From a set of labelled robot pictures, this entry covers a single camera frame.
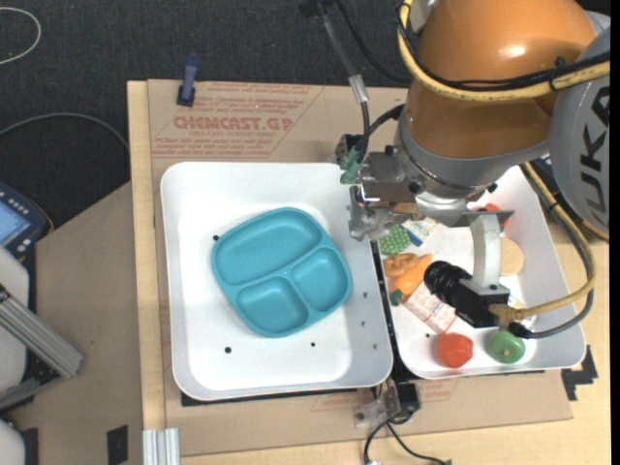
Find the blue plate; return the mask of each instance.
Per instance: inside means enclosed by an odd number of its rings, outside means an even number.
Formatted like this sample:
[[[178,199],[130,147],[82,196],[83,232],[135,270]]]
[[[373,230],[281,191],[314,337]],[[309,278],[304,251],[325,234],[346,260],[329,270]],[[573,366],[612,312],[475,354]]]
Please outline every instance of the blue plate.
[[[326,317],[351,293],[351,272],[323,227],[292,207],[226,232],[211,252],[215,277],[257,333],[283,337]]]

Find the toy carrot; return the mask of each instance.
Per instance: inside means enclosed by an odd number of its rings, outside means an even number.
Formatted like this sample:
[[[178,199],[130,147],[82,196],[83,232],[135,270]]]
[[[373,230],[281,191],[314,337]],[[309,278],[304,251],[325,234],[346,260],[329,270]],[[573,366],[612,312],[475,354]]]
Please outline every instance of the toy carrot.
[[[424,272],[433,260],[431,254],[422,255],[419,260],[408,266],[400,275],[394,277],[392,292],[389,300],[396,305],[403,298],[408,298],[419,286],[424,278]]]

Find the yellow cable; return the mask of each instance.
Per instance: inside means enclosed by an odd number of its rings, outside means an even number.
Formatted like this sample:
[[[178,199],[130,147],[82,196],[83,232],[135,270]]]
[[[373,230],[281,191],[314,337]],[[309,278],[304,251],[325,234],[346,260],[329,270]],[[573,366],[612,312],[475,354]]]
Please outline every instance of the yellow cable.
[[[404,29],[407,29],[409,26],[409,14],[413,2],[414,0],[403,0],[403,4],[400,6],[399,19]],[[425,73],[409,51],[407,43],[400,32],[398,33],[398,48],[407,69],[409,69],[411,74],[428,89],[445,97],[472,102],[503,102],[507,100],[540,97],[551,93],[554,89],[560,90],[575,84],[607,76],[611,69],[610,61],[607,60],[601,64],[582,69],[581,71],[560,75],[552,81],[552,84],[549,84],[549,81],[544,81],[530,86],[504,91],[470,91],[447,86]]]
[[[534,172],[532,166],[529,163],[523,165],[523,169],[526,172],[528,178],[536,185],[536,187],[541,192],[545,201],[549,204],[549,210],[555,212],[558,218],[562,221],[562,223],[569,229],[569,232],[574,237],[577,242],[579,248],[583,251],[585,255],[586,262],[588,262],[590,266],[590,274],[586,283],[575,291],[572,294],[567,296],[554,299],[549,301],[548,303],[544,303],[542,305],[538,305],[532,308],[522,308],[516,309],[509,307],[505,304],[492,304],[489,305],[488,310],[493,315],[498,317],[500,324],[509,324],[514,321],[522,321],[527,319],[533,315],[539,315],[551,310],[555,310],[556,308],[560,308],[564,305],[568,305],[578,300],[579,298],[587,295],[590,290],[594,287],[594,282],[596,280],[596,263],[594,254],[592,253],[592,249],[588,244],[588,241],[585,239],[581,231],[571,220],[569,215],[564,211],[564,209],[558,204],[558,202],[553,198],[551,192],[544,185],[543,181],[539,178],[539,176]]]

